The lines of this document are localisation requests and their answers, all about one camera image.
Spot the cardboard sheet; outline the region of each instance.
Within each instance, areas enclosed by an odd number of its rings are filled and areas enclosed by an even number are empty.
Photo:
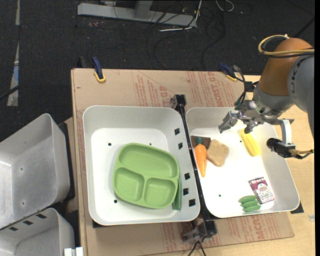
[[[167,107],[175,94],[184,94],[186,108],[232,107],[243,92],[241,82],[221,72],[109,70],[99,83],[93,69],[71,72],[77,155],[80,235],[88,256],[142,256],[190,250],[182,235],[191,231],[188,222],[93,227],[88,210],[88,189],[82,116],[94,105]],[[217,219],[218,233],[205,239],[203,247],[218,247],[294,236],[287,213],[271,213]]]

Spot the green divided plate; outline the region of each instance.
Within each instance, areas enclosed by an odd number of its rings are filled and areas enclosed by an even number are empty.
[[[125,202],[162,209],[174,202],[178,179],[179,164],[171,153],[129,143],[117,155],[112,185],[116,196]]]

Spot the black floor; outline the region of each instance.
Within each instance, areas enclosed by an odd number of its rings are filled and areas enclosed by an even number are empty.
[[[105,69],[217,71],[237,65],[260,75],[267,58],[259,42],[298,34],[315,46],[315,0],[202,1],[197,28],[160,32],[169,25],[77,15],[78,0],[0,0],[0,97],[10,89],[19,42],[18,106],[0,99],[0,141],[43,113],[59,124],[72,116],[70,71],[80,56]],[[153,1],[152,11],[192,15],[199,1]]]

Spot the toy carrot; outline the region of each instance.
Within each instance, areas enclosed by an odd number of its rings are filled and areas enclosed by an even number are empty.
[[[203,139],[201,137],[196,138],[197,145],[195,146],[195,160],[198,166],[201,176],[204,178],[206,175],[207,167],[207,149],[202,144]]]

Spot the table surface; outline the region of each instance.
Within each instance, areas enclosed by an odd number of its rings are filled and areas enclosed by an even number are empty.
[[[71,84],[72,84],[72,100],[73,100],[73,122],[74,122],[74,138],[78,138],[77,119],[76,113],[78,111],[77,103],[75,102],[75,90],[77,85],[73,83],[74,74],[71,71]],[[168,71],[171,76],[174,76],[175,71]],[[245,76],[247,81],[257,81],[259,76]],[[294,119],[291,125],[292,141],[296,144],[296,149],[305,151],[314,149],[314,139],[312,137],[308,116],[305,112],[300,110],[297,106],[293,106],[285,112],[281,118]],[[281,137],[281,128],[275,127],[279,137]],[[81,166],[79,156],[79,145],[75,143],[75,162],[76,168]],[[295,158],[287,158],[287,163],[291,171],[293,180],[295,182],[297,191],[300,196],[300,201],[303,207],[301,213],[288,213],[288,217],[294,232],[294,237],[282,238],[275,240],[266,240],[260,242],[242,243],[229,246],[210,247],[205,249],[206,255],[213,256],[247,256],[263,253],[264,255],[290,255],[290,256],[313,256],[316,254],[315,246],[315,157],[314,154],[308,156],[303,160]],[[81,245],[85,248],[86,253],[86,227],[84,216],[84,203],[82,193],[82,182],[79,172],[77,172],[77,196],[79,198],[79,232]],[[186,256],[190,251],[177,251],[170,253],[163,253],[157,255],[166,256]],[[201,250],[195,250],[192,255],[203,255]]]

